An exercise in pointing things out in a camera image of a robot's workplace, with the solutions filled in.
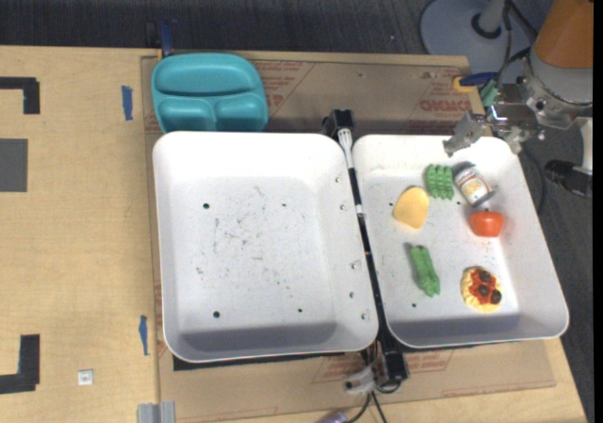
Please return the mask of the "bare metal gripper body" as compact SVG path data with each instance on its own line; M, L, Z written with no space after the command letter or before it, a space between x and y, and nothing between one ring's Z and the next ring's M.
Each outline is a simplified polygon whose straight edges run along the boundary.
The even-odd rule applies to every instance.
M569 129L579 113L593 103L592 86L562 84L553 88L538 80L493 83L489 121L496 128L536 132L541 128Z

